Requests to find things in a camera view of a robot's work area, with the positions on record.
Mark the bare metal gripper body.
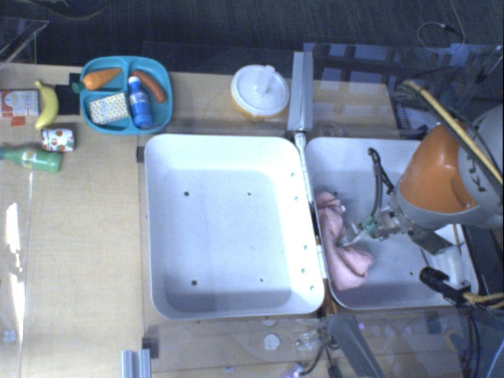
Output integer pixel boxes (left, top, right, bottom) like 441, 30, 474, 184
369, 205, 415, 243

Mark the pink cloth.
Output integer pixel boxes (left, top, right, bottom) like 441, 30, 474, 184
314, 191, 376, 292

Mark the white plastic tray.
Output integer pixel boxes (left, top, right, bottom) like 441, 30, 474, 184
304, 136, 480, 312
143, 132, 326, 322

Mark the white lidded yellow container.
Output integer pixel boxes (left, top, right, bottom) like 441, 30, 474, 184
230, 64, 291, 122

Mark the pale wood board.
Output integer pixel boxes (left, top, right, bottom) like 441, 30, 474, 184
136, 71, 473, 374

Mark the blue divided plate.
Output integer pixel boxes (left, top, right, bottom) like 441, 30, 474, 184
79, 55, 174, 135

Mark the blue bottle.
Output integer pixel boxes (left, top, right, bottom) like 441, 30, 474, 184
127, 75, 155, 130

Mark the brown sausage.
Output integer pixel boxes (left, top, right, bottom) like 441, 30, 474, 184
131, 69, 168, 105

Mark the yellow patterned carton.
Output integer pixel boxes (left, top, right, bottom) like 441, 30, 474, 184
88, 91, 132, 126

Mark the orange carrot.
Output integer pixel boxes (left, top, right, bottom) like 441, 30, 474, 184
72, 67, 124, 95

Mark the white can with orange print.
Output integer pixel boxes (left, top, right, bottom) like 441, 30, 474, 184
40, 127, 76, 153

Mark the green bottle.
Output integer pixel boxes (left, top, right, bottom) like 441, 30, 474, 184
0, 146, 65, 174

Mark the yellow banana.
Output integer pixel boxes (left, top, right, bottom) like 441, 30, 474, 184
33, 80, 61, 131

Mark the red and white carton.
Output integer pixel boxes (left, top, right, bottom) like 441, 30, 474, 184
0, 88, 41, 119

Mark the black cylinder on white bracket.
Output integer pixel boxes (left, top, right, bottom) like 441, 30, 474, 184
418, 243, 480, 307

